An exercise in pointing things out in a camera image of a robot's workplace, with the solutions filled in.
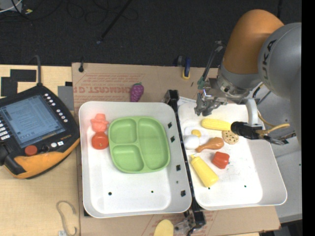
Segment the white cable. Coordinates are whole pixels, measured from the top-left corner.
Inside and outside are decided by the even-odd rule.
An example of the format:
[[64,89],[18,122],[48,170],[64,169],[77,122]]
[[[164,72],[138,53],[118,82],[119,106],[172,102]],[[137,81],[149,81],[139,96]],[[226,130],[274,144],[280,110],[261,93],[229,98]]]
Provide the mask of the white cable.
[[[19,0],[19,1],[15,4],[15,6],[19,5],[22,1],[23,1],[23,0]],[[13,8],[14,8],[14,6],[8,8],[8,9],[0,10],[0,13],[1,13],[1,12],[5,12],[5,11],[8,11],[8,10],[11,10],[11,9],[13,9]]]

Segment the toy tomato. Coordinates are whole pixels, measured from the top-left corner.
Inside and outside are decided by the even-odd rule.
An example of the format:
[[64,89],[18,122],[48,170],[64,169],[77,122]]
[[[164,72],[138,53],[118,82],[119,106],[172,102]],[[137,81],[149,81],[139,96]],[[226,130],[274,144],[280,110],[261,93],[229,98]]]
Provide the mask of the toy tomato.
[[105,149],[108,147],[108,137],[104,132],[96,132],[92,137],[92,147],[95,149]]

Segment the purple grape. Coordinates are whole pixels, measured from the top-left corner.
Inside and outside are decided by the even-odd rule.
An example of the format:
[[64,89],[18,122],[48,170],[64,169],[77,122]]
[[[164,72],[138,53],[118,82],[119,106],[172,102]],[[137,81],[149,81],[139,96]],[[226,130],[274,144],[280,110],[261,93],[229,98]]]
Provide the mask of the purple grape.
[[140,83],[133,84],[130,90],[130,101],[138,102],[143,95],[144,86]]

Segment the toy red pepper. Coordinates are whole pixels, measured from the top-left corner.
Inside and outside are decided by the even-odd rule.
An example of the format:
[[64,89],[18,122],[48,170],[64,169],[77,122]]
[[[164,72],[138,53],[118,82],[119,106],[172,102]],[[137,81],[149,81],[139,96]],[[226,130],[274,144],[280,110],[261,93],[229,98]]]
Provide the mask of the toy red pepper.
[[220,169],[225,169],[229,158],[229,154],[217,151],[212,159],[212,163]]

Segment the touchscreen display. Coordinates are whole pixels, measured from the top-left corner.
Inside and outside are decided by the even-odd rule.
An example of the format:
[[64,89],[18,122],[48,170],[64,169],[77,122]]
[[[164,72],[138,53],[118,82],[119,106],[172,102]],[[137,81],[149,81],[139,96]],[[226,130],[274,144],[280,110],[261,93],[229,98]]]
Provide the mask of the touchscreen display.
[[0,114],[21,148],[65,131],[40,95],[3,106]]

